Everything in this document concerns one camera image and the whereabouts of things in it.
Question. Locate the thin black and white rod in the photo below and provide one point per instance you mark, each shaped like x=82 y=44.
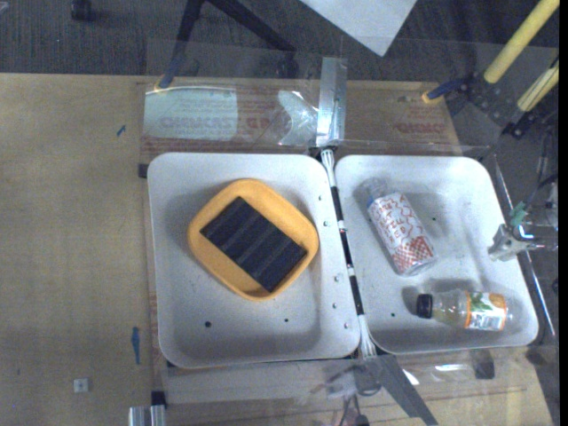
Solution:
x=341 y=220

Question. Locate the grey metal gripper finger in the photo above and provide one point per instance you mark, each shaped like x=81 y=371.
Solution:
x=503 y=250
x=507 y=232

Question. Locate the black-capped bottle orange label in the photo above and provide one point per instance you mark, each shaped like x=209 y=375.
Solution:
x=479 y=311

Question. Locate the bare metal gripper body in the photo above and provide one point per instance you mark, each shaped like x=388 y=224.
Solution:
x=539 y=233

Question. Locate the clear bottle white red label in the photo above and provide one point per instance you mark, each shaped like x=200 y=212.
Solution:
x=399 y=229

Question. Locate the brown cardboard board red print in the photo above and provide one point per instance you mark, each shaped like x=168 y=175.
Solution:
x=377 y=120

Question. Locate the white plastic tray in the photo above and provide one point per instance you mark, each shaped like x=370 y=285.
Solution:
x=461 y=193
x=248 y=331

